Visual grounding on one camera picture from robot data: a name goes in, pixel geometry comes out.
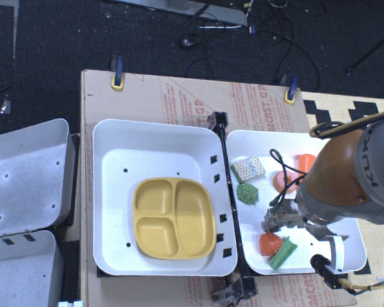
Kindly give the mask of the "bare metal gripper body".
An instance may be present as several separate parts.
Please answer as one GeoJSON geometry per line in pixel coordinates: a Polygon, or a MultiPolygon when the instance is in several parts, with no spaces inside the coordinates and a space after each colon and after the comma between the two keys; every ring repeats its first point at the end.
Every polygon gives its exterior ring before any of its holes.
{"type": "Polygon", "coordinates": [[[299,208],[294,199],[284,199],[271,208],[273,222],[287,222],[288,228],[304,228],[304,220],[299,214],[299,208]]]}

